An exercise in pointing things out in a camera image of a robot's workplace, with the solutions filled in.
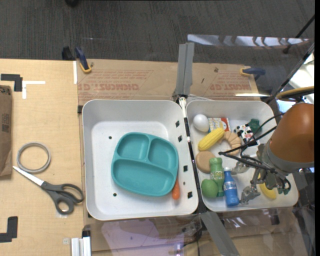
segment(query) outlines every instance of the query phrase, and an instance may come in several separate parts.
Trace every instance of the gray carpet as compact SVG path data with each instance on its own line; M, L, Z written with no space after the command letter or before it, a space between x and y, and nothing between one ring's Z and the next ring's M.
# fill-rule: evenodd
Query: gray carpet
M0 58L62 60L69 46L89 59L177 62L188 34L294 38L314 14L315 0L1 0ZM300 37L314 36L313 21ZM197 45L193 60L264 68L258 86L274 93L307 48L285 55Z

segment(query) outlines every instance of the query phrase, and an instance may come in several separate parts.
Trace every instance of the paper bag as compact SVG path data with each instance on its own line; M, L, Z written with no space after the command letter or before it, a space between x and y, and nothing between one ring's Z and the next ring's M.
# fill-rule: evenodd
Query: paper bag
M12 93L0 85L0 176L12 171Z

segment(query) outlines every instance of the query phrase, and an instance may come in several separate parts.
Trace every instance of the scissor blade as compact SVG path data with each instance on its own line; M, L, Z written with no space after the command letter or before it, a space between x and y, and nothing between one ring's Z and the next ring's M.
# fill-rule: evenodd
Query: scissor blade
M21 170L20 168L13 166L13 169L15 169L18 173L21 173L24 177L28 178L29 180L31 180L32 182L34 182L35 184L39 185L41 187L42 183L44 183L45 181L42 179L37 178L36 176L33 176L32 174Z

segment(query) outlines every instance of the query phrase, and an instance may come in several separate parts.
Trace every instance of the toy carrot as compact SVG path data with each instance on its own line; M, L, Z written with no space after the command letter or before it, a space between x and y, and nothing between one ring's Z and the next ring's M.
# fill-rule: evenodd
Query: toy carrot
M172 198L174 200L178 200L180 198L180 188L179 188L178 177L176 177L176 180L172 189Z

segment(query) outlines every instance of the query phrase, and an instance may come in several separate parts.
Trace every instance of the teal divided plate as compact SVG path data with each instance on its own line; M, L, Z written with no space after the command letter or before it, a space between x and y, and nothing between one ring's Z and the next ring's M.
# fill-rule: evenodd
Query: teal divided plate
M178 152L172 143L151 134L130 132L115 148L111 176L125 190L161 197L173 189L178 164Z

